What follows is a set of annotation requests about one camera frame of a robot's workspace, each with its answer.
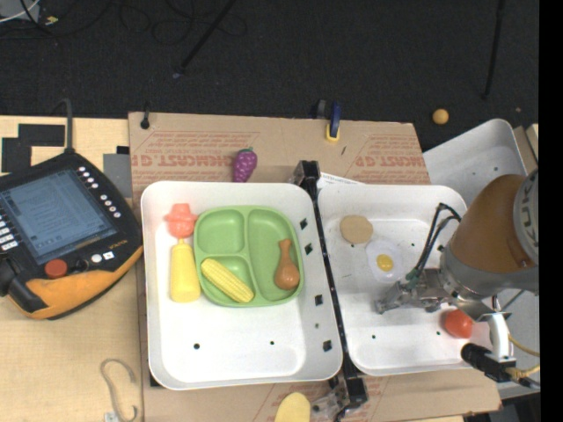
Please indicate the red orange tomato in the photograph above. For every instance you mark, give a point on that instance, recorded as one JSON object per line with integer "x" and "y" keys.
{"x": 457, "y": 323}

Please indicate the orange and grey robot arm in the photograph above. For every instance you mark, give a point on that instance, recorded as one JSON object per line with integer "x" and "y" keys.
{"x": 488, "y": 227}

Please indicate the brown cardboard board, red print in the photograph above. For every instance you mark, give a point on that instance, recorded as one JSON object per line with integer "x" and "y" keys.
{"x": 281, "y": 147}

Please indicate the black cylinder on white bracket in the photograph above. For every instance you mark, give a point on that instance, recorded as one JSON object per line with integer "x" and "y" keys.
{"x": 486, "y": 361}

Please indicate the pale yellow rounded toy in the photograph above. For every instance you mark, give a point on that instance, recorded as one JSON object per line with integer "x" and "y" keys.
{"x": 292, "y": 409}

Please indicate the white plastic tray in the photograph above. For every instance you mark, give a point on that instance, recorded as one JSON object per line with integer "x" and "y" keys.
{"x": 475, "y": 161}
{"x": 396, "y": 350}
{"x": 237, "y": 345}

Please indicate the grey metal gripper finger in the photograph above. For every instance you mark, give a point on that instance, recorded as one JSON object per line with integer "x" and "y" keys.
{"x": 398, "y": 287}
{"x": 386, "y": 305}

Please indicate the white fried egg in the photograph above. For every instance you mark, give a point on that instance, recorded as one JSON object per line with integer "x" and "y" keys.
{"x": 385, "y": 262}

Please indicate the small yellow ball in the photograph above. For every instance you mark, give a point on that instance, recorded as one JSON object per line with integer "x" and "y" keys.
{"x": 440, "y": 116}

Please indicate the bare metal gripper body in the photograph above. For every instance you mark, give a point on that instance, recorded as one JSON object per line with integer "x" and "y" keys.
{"x": 429, "y": 290}

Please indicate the coral pink toy figure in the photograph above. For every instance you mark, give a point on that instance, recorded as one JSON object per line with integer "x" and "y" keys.
{"x": 181, "y": 220}

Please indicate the thin black rod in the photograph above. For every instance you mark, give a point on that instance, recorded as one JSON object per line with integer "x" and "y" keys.
{"x": 331, "y": 275}

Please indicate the brown chicken drumstick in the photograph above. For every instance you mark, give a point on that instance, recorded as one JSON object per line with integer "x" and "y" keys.
{"x": 287, "y": 271}

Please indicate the yellow corn cob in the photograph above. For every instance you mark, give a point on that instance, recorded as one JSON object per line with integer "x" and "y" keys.
{"x": 226, "y": 280}

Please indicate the tan round biscuit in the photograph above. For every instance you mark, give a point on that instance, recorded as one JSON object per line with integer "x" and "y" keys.
{"x": 355, "y": 229}

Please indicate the green divided plate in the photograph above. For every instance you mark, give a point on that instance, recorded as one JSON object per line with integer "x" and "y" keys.
{"x": 226, "y": 233}

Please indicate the yellow squeeze bottle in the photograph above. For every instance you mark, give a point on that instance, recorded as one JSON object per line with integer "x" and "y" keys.
{"x": 184, "y": 275}

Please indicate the purple grapes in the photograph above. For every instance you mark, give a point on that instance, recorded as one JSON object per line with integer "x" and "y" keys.
{"x": 244, "y": 165}

